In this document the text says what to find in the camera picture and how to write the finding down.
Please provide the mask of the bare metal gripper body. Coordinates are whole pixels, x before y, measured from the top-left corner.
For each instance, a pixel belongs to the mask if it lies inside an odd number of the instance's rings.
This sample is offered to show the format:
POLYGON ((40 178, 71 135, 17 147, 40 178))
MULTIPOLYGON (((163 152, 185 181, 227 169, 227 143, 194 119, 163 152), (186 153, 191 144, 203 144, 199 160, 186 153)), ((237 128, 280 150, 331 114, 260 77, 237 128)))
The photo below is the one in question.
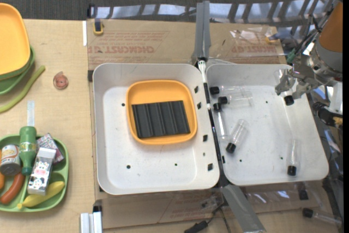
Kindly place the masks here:
POLYGON ((301 55, 300 62, 293 65, 291 75, 298 83, 334 86, 342 82, 342 52, 314 45, 309 55, 301 55))

